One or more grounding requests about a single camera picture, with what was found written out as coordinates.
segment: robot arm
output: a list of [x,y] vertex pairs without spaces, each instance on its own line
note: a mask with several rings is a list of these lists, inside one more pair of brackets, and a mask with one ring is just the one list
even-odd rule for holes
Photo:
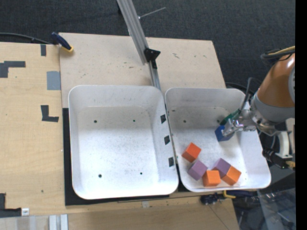
[[220,123],[215,131],[218,141],[229,140],[238,131],[256,129],[284,140],[275,126],[288,118],[295,118],[295,47],[264,54],[262,58],[275,60],[275,63],[251,98],[250,106],[247,107],[247,91],[241,106]]

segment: blue block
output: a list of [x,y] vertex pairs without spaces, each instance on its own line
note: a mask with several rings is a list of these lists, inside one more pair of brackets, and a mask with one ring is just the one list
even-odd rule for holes
[[226,141],[229,140],[233,135],[230,136],[223,136],[222,130],[225,129],[224,125],[218,126],[218,128],[215,130],[215,136],[217,138],[217,141]]

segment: red-orange block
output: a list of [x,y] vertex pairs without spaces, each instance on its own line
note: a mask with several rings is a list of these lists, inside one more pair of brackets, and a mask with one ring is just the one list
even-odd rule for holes
[[192,163],[194,160],[197,159],[200,152],[201,148],[191,142],[188,145],[187,149],[183,152],[182,157]]
[[222,177],[222,180],[229,185],[234,185],[241,175],[241,171],[237,170],[235,167],[230,166],[227,174]]
[[220,173],[218,171],[207,170],[202,177],[202,183],[204,186],[217,186],[221,183]]

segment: empty white tray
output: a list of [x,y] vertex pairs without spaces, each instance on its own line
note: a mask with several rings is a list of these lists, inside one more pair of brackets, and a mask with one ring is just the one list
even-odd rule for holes
[[[165,101],[180,178],[188,190],[257,189],[270,184],[271,174],[262,155],[257,131],[239,132],[229,141],[222,142],[217,141],[214,133],[219,122],[238,109],[243,99],[243,92],[236,89],[172,88],[166,92]],[[191,142],[202,149],[198,158],[209,169],[219,158],[239,169],[242,174],[238,182],[229,186],[222,181],[216,187],[204,187],[202,179],[195,181],[187,173],[192,164],[181,156]]]
[[162,93],[80,85],[69,93],[72,186],[84,199],[168,195],[178,186]]

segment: wooden table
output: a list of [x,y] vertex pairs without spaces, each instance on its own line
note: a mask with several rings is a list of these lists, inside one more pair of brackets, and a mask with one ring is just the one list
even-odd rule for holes
[[[151,80],[130,37],[61,35],[74,46],[72,54],[46,45],[46,56],[42,56],[38,44],[0,43],[0,63],[26,63],[25,68],[9,68],[8,77],[0,78],[0,193],[6,193],[6,208],[29,208],[32,216],[69,214],[72,229],[95,224],[88,218],[97,219],[97,226],[103,219],[111,219],[108,226],[117,229],[115,226],[124,224],[117,221],[118,215],[124,215],[130,224],[136,217],[141,225],[155,218],[155,223],[150,222],[153,229],[157,222],[178,226],[189,220],[191,226],[203,229],[213,225],[238,229],[231,200],[203,206],[198,197],[201,194],[191,192],[175,192],[146,204],[129,201],[65,206],[62,108],[68,107],[69,90],[79,84],[151,85]],[[225,87],[211,41],[147,40],[150,48],[161,51],[157,65],[163,93],[171,87]],[[61,90],[47,89],[49,71],[60,72]],[[58,122],[42,121],[41,105],[48,105],[49,115],[58,116]]]

